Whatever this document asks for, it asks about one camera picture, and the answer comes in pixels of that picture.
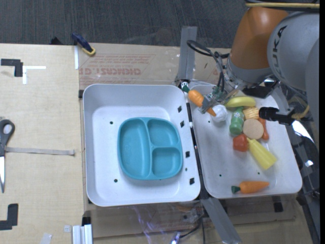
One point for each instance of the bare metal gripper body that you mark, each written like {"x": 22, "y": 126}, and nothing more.
{"x": 229, "y": 94}

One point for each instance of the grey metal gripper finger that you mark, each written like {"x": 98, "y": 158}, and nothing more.
{"x": 207, "y": 103}

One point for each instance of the orange carrot with green top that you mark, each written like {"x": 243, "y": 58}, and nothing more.
{"x": 196, "y": 97}
{"x": 254, "y": 187}

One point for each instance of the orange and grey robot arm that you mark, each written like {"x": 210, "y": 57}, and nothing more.
{"x": 254, "y": 42}

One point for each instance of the yellow banana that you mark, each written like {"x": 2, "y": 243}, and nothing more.
{"x": 241, "y": 102}

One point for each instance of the white crumpled ball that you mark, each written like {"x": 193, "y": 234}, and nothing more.
{"x": 220, "y": 114}

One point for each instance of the yellow ridged corn piece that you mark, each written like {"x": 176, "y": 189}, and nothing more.
{"x": 251, "y": 113}

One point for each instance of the green bottle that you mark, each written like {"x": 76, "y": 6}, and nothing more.
{"x": 236, "y": 123}

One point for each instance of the tan round biscuit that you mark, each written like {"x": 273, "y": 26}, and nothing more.
{"x": 253, "y": 129}

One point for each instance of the red pepper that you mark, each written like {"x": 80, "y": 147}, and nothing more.
{"x": 240, "y": 143}

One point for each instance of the orange sausage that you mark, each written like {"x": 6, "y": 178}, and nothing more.
{"x": 265, "y": 133}

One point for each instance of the white plastic tray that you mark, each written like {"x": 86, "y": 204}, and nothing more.
{"x": 223, "y": 166}
{"x": 104, "y": 146}

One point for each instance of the yellow squeeze bottle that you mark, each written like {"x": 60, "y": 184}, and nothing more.
{"x": 261, "y": 154}

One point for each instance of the blue divided plate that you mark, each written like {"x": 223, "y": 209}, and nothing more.
{"x": 134, "y": 149}

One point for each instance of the brown cardboard board red print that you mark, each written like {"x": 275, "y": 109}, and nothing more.
{"x": 116, "y": 70}

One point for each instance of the black cylinder on white bracket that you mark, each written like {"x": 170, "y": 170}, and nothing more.
{"x": 269, "y": 113}

